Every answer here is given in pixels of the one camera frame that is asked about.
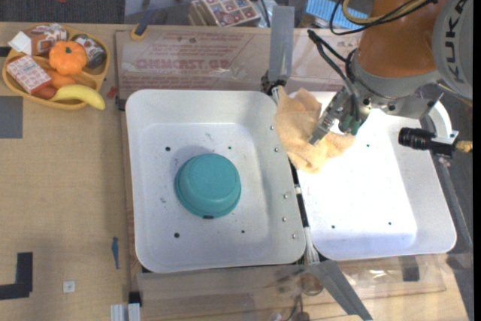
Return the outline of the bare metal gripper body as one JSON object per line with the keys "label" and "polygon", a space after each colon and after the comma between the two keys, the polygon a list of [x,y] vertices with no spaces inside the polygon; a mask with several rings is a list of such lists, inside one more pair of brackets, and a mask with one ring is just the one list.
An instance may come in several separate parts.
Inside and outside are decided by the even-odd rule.
{"label": "bare metal gripper body", "polygon": [[331,129],[336,123],[340,129],[359,129],[374,109],[385,114],[408,117],[412,99],[413,95],[394,97],[362,87],[353,90],[343,87],[322,112],[319,128]]}

